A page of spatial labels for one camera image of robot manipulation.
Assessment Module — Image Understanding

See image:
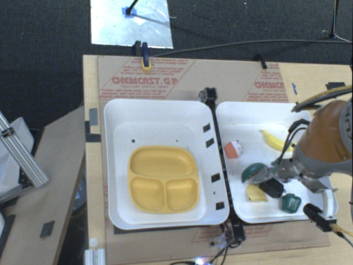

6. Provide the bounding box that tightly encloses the brown cardboard board, red print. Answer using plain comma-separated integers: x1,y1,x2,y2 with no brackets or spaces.
97,55,331,256

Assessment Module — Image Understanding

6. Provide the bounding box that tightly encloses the yellow wedge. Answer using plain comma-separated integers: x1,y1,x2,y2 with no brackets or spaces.
245,183,269,203

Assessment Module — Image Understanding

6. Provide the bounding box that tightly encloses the yellow banana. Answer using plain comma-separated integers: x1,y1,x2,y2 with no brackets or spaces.
261,129,296,152

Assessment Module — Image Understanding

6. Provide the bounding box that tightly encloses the dark green half avocado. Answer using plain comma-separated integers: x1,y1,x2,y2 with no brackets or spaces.
241,162,267,184

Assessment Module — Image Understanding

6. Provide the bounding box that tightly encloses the orange and white carton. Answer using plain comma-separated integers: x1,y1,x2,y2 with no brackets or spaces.
223,140,244,160

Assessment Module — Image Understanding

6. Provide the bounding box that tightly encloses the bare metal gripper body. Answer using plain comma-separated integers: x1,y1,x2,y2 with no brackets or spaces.
271,158,312,183

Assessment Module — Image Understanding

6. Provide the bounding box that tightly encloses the thin black rod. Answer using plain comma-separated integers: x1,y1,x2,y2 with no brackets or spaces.
208,98,241,229

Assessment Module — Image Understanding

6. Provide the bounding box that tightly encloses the yellow divided plate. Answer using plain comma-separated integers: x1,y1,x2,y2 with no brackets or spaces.
127,145,200,215

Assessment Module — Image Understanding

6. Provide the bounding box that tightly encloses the black rectangular block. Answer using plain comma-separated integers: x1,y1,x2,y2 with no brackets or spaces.
258,177,285,199

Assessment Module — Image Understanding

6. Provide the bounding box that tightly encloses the white plastic tray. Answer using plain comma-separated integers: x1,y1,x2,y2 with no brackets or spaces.
103,98,231,230
215,101,339,224

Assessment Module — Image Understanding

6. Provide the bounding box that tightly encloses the black cylinder on white bracket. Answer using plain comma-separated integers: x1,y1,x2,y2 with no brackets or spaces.
302,187,339,232

